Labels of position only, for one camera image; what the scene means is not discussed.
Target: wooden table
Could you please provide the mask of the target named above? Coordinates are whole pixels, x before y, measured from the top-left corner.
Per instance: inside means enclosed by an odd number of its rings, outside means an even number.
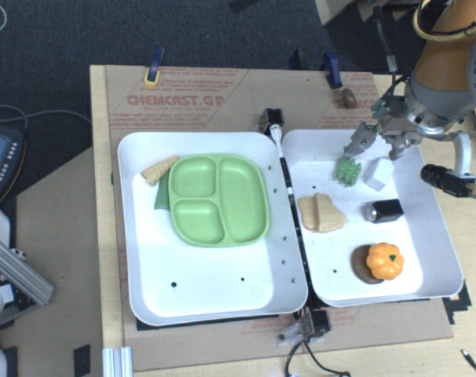
[[[111,184],[112,152],[109,136],[108,85],[105,66],[92,66],[91,98],[93,115],[93,150],[97,192],[97,231],[100,260],[102,338],[104,348],[125,345],[122,305],[120,297],[119,262],[116,246],[115,204]],[[278,71],[278,77],[291,77],[289,71]],[[390,77],[376,75],[375,83],[382,93],[390,84]],[[471,122],[462,126],[474,130]],[[436,163],[453,168],[454,149],[449,143],[424,141],[421,152],[425,163]],[[472,169],[476,175],[476,137],[472,139]],[[336,370],[349,370],[352,375],[476,375],[463,358],[460,350],[466,349],[476,361],[476,200],[456,199],[436,191],[439,205],[449,234],[455,245],[472,306],[466,312],[456,313],[452,326],[454,337],[428,342],[377,346],[363,349],[340,350],[320,353],[320,362]],[[261,360],[233,361],[220,364],[171,368],[135,375],[148,376],[281,376],[284,357]],[[291,362],[291,372],[299,375],[323,375],[307,354],[296,356]]]

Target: brown round object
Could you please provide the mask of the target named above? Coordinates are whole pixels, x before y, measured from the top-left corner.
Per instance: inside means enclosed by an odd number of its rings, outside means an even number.
[[[366,284],[381,284],[383,280],[375,278],[371,273],[371,269],[365,263],[371,246],[371,244],[365,244],[353,250],[351,254],[351,268],[355,272],[355,275]]]

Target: black pen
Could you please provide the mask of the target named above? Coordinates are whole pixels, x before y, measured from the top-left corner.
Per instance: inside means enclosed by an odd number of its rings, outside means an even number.
[[[465,359],[467,359],[470,366],[472,366],[476,371],[476,364],[474,359],[472,359],[472,356],[465,349],[461,349],[461,353],[465,356]]]

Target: green plate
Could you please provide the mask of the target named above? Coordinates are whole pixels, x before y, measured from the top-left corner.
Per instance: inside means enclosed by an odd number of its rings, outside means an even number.
[[[257,166],[242,156],[179,159],[170,169],[170,213],[188,243],[230,247],[255,243],[268,231],[268,197]]]

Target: blue clamp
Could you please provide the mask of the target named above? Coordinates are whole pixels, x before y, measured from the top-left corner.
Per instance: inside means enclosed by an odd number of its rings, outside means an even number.
[[[165,56],[165,48],[158,45],[156,47],[156,51],[154,52],[154,57],[152,58],[151,67],[148,68],[145,72],[144,84],[146,86],[152,88],[158,84],[158,81],[159,81],[158,67],[161,66],[164,56]]]
[[[341,88],[342,82],[339,75],[339,58],[331,50],[324,53],[322,56],[322,70],[329,70],[327,74],[327,81],[332,89]]]

